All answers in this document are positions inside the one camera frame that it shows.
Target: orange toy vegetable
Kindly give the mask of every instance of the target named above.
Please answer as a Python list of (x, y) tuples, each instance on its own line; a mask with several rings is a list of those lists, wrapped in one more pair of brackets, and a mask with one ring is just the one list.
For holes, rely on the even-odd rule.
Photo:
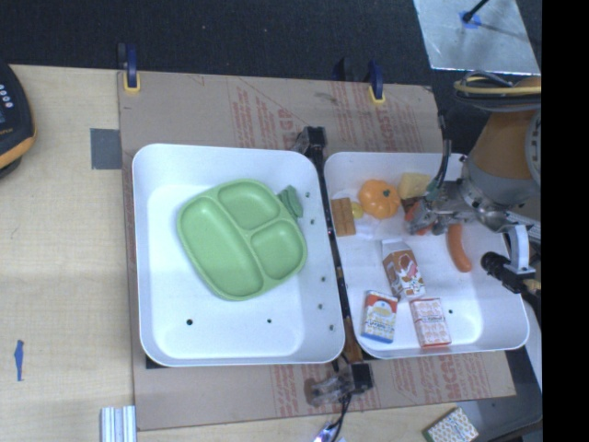
[(358, 192), (364, 211), (377, 219), (394, 215), (401, 204), (397, 189), (384, 180), (367, 180)]

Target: yellow sponge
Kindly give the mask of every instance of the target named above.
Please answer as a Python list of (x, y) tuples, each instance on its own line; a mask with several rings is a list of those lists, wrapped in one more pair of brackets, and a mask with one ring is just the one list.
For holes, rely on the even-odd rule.
[(401, 182), (397, 187), (398, 196), (401, 200), (423, 196), (431, 177), (424, 173), (405, 172), (401, 177)]

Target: green plate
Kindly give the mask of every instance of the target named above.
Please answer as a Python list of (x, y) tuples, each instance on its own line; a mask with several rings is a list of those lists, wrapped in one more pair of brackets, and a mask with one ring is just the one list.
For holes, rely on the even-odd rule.
[(204, 282), (220, 297), (256, 297), (298, 273), (306, 242), (294, 216), (264, 183), (234, 180), (191, 198), (177, 229)]

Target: wooden block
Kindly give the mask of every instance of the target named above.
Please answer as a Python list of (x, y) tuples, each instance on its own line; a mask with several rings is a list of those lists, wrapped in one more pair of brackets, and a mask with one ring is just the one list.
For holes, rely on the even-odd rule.
[(353, 236), (356, 234), (356, 226), (353, 223), (352, 200), (339, 198), (331, 200), (331, 214), (337, 236)]

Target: metal plate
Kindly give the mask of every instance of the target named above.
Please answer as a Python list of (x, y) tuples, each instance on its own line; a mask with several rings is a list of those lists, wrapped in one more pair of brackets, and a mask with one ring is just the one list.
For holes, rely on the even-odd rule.
[(515, 0), (489, 0), (469, 24), (461, 14), (480, 0), (413, 0), (430, 66), (539, 75)]

